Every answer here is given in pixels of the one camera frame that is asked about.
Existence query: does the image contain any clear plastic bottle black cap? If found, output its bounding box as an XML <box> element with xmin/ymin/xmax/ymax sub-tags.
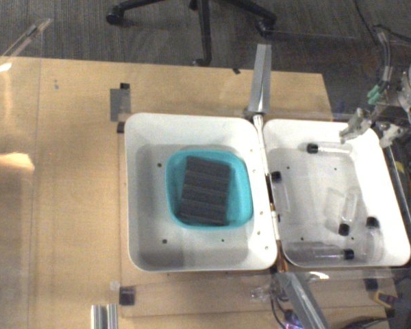
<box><xmin>338</xmin><ymin>189</ymin><xmax>360</xmax><ymax>236</ymax></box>
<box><xmin>364</xmin><ymin>216</ymin><xmax>382</xmax><ymax>260</ymax></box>
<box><xmin>270</xmin><ymin>171</ymin><xmax>291</xmax><ymax>215</ymax></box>
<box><xmin>306</xmin><ymin>141</ymin><xmax>353</xmax><ymax>155</ymax></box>
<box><xmin>293</xmin><ymin>244</ymin><xmax>356</xmax><ymax>262</ymax></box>

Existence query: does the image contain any white plastic tray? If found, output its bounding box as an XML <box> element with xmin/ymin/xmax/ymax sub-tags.
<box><xmin>123</xmin><ymin>112</ymin><xmax>279</xmax><ymax>273</ymax></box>
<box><xmin>262</xmin><ymin>118</ymin><xmax>411</xmax><ymax>269</ymax></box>

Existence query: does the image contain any teal plastic bowl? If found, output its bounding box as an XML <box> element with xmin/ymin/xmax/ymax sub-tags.
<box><xmin>164</xmin><ymin>149</ymin><xmax>255</xmax><ymax>229</ymax></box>

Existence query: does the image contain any dark grey ribbed foam block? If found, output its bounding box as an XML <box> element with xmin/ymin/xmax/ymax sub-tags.
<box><xmin>176</xmin><ymin>155</ymin><xmax>233</xmax><ymax>227</ymax></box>

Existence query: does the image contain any black office chair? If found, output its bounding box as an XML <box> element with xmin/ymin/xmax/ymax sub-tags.
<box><xmin>105</xmin><ymin>0</ymin><xmax>278</xmax><ymax>67</ymax></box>

